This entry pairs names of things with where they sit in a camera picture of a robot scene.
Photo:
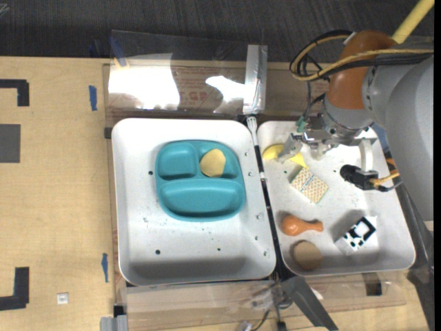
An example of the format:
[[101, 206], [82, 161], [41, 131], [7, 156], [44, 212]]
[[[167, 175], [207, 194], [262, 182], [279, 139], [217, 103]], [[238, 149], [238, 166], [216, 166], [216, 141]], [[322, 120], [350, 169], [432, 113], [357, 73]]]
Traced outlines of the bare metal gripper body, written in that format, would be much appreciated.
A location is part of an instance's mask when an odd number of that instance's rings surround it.
[[335, 148], [339, 145], [356, 146], [359, 140], [358, 136], [366, 128], [350, 128], [334, 121], [328, 116], [309, 117], [302, 139], [309, 145], [324, 145]]

